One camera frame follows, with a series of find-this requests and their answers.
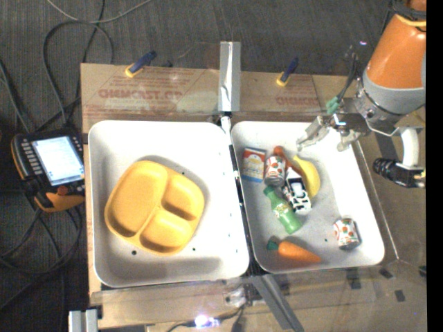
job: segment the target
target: black floor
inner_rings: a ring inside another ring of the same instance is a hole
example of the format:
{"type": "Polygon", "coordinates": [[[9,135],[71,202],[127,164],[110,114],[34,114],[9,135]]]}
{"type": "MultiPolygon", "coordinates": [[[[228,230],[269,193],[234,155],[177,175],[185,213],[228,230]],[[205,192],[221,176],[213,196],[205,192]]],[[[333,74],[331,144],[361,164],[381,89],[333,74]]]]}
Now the black floor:
{"type": "Polygon", "coordinates": [[[36,217],[10,153],[14,134],[64,125],[57,97],[81,129],[80,62],[128,65],[155,50],[154,66],[217,68],[211,53],[234,41],[243,71],[277,73],[297,55],[297,73],[347,75],[349,49],[364,66],[391,16],[389,0],[153,0],[126,15],[146,0],[51,1],[80,21],[116,18],[95,30],[47,0],[0,0],[0,331],[66,331],[67,311],[88,306],[84,208],[36,217]]]}

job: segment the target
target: handheld controller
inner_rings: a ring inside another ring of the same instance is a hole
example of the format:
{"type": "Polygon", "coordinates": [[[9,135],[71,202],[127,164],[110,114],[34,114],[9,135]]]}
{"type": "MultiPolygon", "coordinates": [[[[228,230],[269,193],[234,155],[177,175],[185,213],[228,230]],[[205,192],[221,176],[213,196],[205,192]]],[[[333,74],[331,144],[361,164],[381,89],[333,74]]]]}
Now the handheld controller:
{"type": "Polygon", "coordinates": [[[17,134],[12,157],[27,192],[45,212],[59,212],[84,201],[83,147],[71,129],[17,134]]]}

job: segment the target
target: white tray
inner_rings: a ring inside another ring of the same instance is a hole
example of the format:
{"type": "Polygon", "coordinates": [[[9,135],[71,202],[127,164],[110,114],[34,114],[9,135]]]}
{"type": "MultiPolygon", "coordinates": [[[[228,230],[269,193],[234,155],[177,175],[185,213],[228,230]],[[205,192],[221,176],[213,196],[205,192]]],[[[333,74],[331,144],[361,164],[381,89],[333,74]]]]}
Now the white tray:
{"type": "Polygon", "coordinates": [[[107,286],[229,279],[249,263],[242,214],[221,128],[203,122],[103,121],[89,132],[94,268],[107,286]],[[160,257],[112,234],[104,208],[117,180],[138,160],[183,173],[204,193],[205,209],[188,245],[160,257]]]}
{"type": "MultiPolygon", "coordinates": [[[[309,123],[295,122],[239,122],[232,129],[235,155],[239,168],[245,147],[267,150],[281,145],[292,159],[296,139],[309,123]]],[[[321,187],[312,199],[312,209],[300,215],[301,229],[290,235],[290,240],[317,255],[318,264],[300,266],[282,259],[276,251],[266,249],[267,241],[274,236],[286,239],[287,233],[271,211],[270,200],[263,194],[266,185],[242,179],[248,225],[251,230],[253,252],[259,265],[270,273],[349,268],[378,264],[384,257],[384,245],[369,202],[352,148],[338,152],[340,136],[330,131],[317,144],[304,148],[299,157],[311,160],[320,174],[321,187]],[[338,248],[333,224],[339,218],[354,219],[360,234],[361,245],[353,250],[338,248]]]]}

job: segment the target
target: green bottle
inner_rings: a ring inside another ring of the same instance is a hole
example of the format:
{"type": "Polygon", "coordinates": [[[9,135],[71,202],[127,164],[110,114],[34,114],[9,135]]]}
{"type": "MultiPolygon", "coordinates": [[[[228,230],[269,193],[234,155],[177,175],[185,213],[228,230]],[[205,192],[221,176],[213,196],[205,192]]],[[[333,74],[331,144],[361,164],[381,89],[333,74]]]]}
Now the green bottle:
{"type": "Polygon", "coordinates": [[[282,223],[286,232],[292,234],[302,227],[302,223],[297,219],[291,205],[280,198],[272,186],[267,186],[263,193],[271,199],[271,208],[277,219],[282,223]]]}

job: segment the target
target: orange divided plate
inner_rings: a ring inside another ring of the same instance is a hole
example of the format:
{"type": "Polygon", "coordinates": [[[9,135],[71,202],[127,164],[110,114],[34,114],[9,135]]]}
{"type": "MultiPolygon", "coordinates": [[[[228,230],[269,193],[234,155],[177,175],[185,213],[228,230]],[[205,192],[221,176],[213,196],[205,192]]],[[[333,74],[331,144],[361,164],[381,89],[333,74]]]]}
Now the orange divided plate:
{"type": "Polygon", "coordinates": [[[133,163],[118,180],[105,207],[115,235],[157,255],[173,255],[192,238],[204,196],[189,178],[148,160],[133,163]]]}

